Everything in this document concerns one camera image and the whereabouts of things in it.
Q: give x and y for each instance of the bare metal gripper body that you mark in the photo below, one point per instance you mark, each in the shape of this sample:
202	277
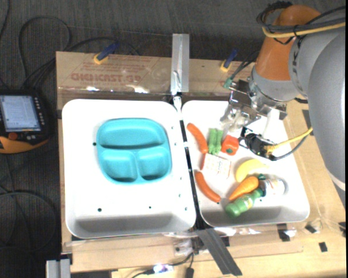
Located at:
246	97

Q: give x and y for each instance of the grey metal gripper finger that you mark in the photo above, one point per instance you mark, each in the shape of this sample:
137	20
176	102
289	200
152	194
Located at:
228	117
243	122

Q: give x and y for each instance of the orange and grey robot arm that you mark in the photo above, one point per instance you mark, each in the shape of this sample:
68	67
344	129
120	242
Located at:
322	77

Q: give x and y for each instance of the orange bell pepper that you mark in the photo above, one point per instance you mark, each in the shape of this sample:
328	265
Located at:
230	145

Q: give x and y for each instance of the green asparagus bundle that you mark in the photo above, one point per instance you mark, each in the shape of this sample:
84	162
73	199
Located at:
215	141

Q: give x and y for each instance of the orange sausage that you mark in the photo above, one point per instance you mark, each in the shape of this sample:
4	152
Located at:
198	138
207	187

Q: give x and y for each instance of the yellow banana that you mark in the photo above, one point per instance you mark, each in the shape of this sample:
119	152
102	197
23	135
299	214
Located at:
248	168

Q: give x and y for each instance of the white printed packet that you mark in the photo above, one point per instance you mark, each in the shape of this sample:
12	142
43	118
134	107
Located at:
218	165

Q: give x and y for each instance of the orange carrot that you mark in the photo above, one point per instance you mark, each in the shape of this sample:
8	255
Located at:
245	187

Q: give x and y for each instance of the white bottle with dark cap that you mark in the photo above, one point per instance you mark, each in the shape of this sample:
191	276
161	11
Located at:
274	186

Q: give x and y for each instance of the green plastic bottle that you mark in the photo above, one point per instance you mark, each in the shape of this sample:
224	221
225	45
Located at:
240	204

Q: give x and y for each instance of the white plastic tray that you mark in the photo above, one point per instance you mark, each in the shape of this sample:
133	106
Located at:
124	207
278	210

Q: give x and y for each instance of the blue divided plate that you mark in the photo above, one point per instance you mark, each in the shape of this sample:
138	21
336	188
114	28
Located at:
133	150

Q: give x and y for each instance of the brown cardboard board red print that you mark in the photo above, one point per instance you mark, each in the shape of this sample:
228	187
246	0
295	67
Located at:
124	74

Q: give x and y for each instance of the black cylinder on white bracket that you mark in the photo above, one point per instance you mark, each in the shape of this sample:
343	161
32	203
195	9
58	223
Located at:
256	143

